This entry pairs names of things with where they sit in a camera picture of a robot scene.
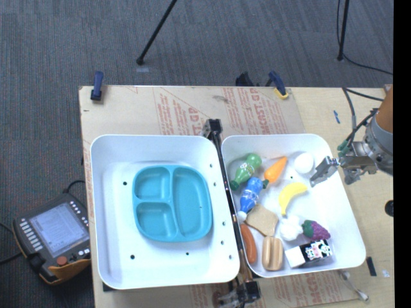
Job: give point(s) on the blue divided plate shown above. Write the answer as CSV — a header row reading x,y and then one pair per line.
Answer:
x,y
189,201

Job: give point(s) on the black and white milk carton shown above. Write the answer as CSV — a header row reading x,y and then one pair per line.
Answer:
x,y
313,252

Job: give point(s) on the white cauliflower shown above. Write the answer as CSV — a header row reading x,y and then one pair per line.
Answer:
x,y
290,229

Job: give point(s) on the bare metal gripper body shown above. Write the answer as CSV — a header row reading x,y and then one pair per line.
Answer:
x,y
361,159

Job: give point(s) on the blue toy bottle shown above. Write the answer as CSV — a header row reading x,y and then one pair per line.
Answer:
x,y
250,196

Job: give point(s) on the tan hot dog bun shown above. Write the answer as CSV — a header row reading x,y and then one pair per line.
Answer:
x,y
272,253

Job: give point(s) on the purple grapes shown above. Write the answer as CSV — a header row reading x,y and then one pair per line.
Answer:
x,y
318,231

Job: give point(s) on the brown cardboard board red print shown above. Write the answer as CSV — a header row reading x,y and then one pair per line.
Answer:
x,y
180,111

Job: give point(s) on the orange sausage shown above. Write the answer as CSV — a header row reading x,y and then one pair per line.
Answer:
x,y
249,244

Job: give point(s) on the white egg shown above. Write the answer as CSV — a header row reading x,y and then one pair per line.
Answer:
x,y
303,162

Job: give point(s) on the yellow banana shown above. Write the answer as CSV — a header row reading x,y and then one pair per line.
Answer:
x,y
289,194

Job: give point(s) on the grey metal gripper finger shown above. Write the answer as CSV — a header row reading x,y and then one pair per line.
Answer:
x,y
351,176
322,172

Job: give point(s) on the green toy bottle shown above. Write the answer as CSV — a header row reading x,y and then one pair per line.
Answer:
x,y
245,170

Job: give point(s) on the orange carrot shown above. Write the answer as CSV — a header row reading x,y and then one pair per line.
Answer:
x,y
275,170

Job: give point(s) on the tan bread slice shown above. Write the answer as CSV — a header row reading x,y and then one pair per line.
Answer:
x,y
262,220

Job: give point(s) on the black tripod leg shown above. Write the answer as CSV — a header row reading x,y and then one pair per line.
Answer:
x,y
344,21
160,24

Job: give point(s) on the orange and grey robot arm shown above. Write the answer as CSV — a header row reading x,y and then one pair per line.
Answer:
x,y
383,120

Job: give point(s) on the thin black and white rod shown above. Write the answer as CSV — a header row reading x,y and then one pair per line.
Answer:
x,y
228,184

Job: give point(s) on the white plastic tray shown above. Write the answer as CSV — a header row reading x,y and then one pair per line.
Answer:
x,y
337,210
115,210

